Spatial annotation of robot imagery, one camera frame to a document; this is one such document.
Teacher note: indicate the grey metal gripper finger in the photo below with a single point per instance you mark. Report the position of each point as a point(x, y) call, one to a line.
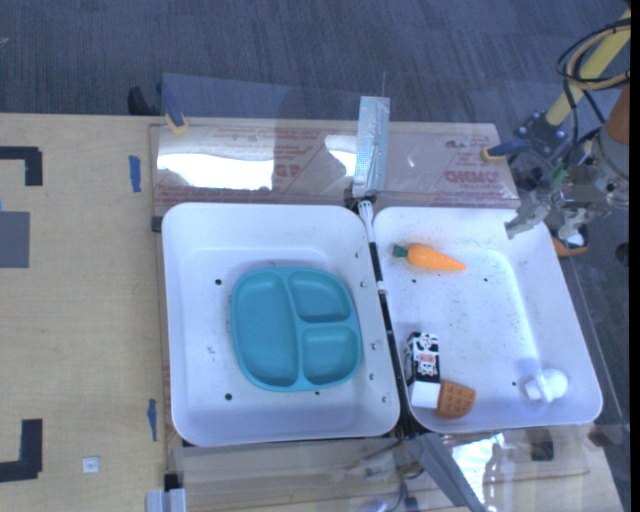
point(570, 225)
point(525, 215)

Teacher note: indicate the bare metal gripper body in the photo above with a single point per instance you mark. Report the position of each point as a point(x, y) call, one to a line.
point(592, 190)

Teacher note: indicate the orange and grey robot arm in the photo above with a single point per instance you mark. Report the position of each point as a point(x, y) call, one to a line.
point(619, 150)

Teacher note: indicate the orange and white toy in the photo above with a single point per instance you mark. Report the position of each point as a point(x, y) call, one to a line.
point(575, 247)

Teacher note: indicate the orange toy carrot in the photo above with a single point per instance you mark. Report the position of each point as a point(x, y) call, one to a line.
point(430, 257)

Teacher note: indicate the white plastic tray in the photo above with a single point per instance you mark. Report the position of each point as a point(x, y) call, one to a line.
point(200, 320)
point(480, 330)

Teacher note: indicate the black and white milk carton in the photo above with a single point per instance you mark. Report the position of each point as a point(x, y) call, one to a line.
point(424, 360)

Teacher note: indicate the orange waffle biscuit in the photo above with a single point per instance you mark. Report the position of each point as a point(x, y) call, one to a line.
point(455, 400)

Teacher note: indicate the brown cardboard board, red print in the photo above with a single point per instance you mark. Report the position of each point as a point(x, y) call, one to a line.
point(300, 145)

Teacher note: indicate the teal divided plate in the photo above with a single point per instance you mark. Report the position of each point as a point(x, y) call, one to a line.
point(265, 330)

